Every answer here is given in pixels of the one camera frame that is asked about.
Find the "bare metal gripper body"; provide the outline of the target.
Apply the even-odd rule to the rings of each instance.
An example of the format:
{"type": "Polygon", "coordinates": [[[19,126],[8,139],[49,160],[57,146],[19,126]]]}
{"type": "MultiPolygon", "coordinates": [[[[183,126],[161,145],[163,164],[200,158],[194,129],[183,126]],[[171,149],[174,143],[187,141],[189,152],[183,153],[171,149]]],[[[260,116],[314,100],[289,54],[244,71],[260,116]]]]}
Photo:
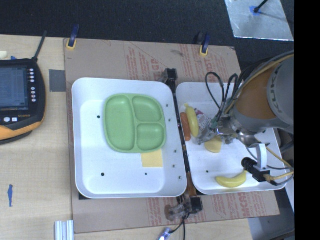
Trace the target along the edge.
{"type": "Polygon", "coordinates": [[[244,145],[255,144],[255,133],[244,128],[237,119],[220,119],[213,132],[223,136],[226,144],[230,144],[233,139],[238,139],[244,145]]]}

